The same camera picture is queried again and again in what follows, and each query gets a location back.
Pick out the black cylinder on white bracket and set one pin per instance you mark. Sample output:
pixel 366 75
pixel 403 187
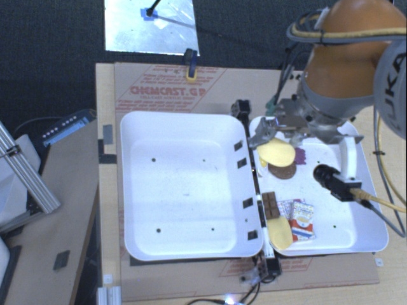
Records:
pixel 348 157

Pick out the oval yellow biscuit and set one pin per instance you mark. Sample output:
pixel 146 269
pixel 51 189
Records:
pixel 280 234

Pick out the thin black and white rod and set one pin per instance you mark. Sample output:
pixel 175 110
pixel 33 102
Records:
pixel 258 192

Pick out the brown chocolate bar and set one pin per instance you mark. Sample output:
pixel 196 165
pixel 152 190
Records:
pixel 270 206

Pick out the white and pink packet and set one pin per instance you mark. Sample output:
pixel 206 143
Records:
pixel 284 207

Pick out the brown cardboard board red print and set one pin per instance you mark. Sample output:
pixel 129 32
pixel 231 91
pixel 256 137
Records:
pixel 165 89

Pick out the purple grapes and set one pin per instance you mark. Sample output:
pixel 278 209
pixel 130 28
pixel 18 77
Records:
pixel 300 157

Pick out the red and white carton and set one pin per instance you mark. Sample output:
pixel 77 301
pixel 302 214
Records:
pixel 302 222

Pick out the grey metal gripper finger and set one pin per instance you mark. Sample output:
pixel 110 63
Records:
pixel 262 132
pixel 298 138

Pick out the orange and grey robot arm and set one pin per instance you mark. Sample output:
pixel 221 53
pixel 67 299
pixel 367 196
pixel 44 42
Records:
pixel 343 68

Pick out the round brown biscuit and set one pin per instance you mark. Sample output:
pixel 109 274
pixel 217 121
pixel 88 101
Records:
pixel 283 172

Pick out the white plastic tray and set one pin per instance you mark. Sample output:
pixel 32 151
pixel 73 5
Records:
pixel 187 186
pixel 330 224

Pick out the round yellow biscuit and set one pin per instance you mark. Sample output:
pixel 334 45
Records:
pixel 277 152

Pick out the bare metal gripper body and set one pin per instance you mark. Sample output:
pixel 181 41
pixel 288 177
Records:
pixel 294 114

